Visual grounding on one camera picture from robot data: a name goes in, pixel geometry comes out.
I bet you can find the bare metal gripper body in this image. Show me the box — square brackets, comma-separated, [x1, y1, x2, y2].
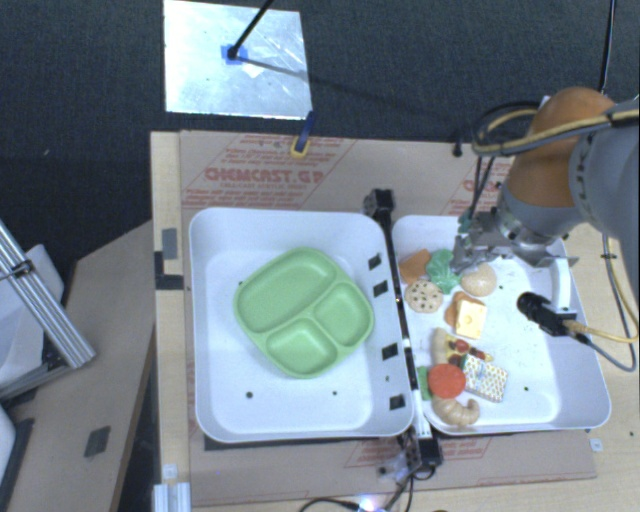
[467, 212, 554, 265]

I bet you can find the tan toy bread roll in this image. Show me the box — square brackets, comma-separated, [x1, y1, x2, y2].
[459, 263, 498, 298]

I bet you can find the green toy lettuce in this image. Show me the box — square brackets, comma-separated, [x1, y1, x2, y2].
[425, 248, 465, 296]

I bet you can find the orange toy carrot slice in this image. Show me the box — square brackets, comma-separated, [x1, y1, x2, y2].
[398, 249, 433, 287]

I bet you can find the orange toy bread slice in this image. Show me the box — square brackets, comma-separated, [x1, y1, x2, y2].
[444, 291, 486, 329]

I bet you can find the chocolate chip biscuit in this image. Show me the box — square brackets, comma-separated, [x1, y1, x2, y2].
[403, 279, 445, 315]

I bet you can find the yellow toy cheese wedge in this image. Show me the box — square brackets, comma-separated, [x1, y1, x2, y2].
[454, 298, 489, 341]

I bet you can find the thin black and white rod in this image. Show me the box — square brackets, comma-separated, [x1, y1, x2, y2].
[378, 209, 432, 441]

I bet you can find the toy pizza slice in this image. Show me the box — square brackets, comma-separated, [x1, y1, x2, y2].
[431, 327, 495, 370]

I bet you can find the shiny patterned packet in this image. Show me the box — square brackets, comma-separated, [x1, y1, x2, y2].
[460, 353, 510, 404]

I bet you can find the white plastic tray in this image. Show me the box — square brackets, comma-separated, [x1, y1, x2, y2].
[188, 206, 416, 445]
[391, 214, 613, 437]

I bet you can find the red toy tomato slice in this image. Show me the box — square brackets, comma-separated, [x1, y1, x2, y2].
[427, 363, 468, 400]

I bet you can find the small green toy piece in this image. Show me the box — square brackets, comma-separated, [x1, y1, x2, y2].
[416, 365, 434, 402]

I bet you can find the tan toy croissant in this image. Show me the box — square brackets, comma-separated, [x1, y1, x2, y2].
[431, 394, 482, 430]

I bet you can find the green divided plate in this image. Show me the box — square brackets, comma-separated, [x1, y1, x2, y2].
[232, 246, 376, 380]

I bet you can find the brown cardboard board red print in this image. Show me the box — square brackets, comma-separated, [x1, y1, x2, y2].
[178, 130, 599, 507]

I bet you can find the black cylinder on white bracket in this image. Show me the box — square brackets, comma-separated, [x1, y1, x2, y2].
[516, 258, 579, 337]

